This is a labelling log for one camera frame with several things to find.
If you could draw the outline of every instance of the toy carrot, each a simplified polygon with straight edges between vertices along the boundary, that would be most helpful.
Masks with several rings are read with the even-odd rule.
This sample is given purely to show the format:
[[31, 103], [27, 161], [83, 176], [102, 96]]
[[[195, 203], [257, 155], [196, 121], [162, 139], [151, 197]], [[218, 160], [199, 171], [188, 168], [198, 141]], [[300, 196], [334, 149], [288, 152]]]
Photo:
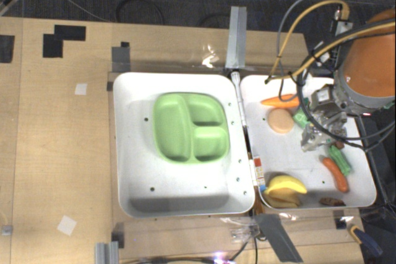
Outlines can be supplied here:
[[[291, 97], [293, 97], [292, 94], [282, 95], [282, 99], [289, 99]], [[276, 97], [262, 100], [260, 103], [264, 106], [270, 106], [270, 107], [276, 107], [276, 108], [292, 108], [292, 107], [299, 106], [299, 101], [298, 101], [297, 96], [295, 98], [293, 98], [292, 100], [286, 101], [286, 102], [283, 102], [282, 100], [279, 99], [278, 96], [276, 96]]]
[[331, 158], [324, 158], [322, 163], [333, 174], [338, 190], [341, 192], [347, 192], [349, 190], [348, 181], [341, 173], [337, 164], [335, 164]]

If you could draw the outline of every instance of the white square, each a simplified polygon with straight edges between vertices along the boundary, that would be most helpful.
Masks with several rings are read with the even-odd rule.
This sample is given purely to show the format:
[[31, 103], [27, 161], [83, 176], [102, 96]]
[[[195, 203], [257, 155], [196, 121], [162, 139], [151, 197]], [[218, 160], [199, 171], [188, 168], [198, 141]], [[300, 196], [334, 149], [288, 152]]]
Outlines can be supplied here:
[[87, 94], [87, 83], [78, 83], [75, 86], [75, 91], [74, 94], [75, 95], [86, 95]]
[[61, 222], [58, 225], [58, 230], [67, 234], [68, 236], [71, 236], [76, 224], [77, 221], [68, 216], [63, 216]]

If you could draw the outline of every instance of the orange sausage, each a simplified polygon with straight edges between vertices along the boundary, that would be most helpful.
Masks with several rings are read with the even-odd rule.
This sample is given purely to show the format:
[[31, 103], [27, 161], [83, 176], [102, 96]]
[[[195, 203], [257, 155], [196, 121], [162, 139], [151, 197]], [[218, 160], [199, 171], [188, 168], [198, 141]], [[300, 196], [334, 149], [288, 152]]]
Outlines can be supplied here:
[[[283, 99], [289, 99], [291, 98], [293, 95], [292, 94], [288, 94], [288, 95], [282, 95]], [[272, 98], [268, 98], [265, 100], [262, 100], [260, 102], [262, 105], [264, 106], [270, 106], [270, 107], [276, 107], [276, 108], [292, 108], [292, 107], [298, 107], [299, 106], [299, 101], [298, 101], [298, 97], [296, 96], [295, 98], [293, 98], [290, 101], [286, 101], [283, 102], [282, 100], [279, 100], [279, 97], [272, 97]]]
[[333, 174], [337, 188], [341, 192], [347, 192], [349, 190], [348, 181], [345, 176], [341, 173], [337, 164], [331, 158], [324, 158], [322, 161], [323, 165]]

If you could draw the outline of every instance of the sink basin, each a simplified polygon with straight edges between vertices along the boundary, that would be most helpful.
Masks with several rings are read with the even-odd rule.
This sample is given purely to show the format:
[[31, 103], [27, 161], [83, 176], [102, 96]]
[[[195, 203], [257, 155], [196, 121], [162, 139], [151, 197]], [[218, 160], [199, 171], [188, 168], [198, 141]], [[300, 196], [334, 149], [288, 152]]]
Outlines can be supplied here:
[[124, 73], [113, 86], [119, 204], [132, 217], [243, 213], [254, 189], [233, 84]]

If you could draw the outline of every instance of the sausage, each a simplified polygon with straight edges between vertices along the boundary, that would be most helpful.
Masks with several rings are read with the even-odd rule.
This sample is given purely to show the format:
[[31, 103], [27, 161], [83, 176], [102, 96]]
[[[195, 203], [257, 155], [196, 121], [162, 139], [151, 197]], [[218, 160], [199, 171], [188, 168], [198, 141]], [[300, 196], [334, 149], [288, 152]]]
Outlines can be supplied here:
[[322, 163], [333, 174], [338, 190], [341, 192], [347, 192], [349, 190], [348, 181], [341, 173], [337, 164], [335, 164], [331, 158], [324, 158]]

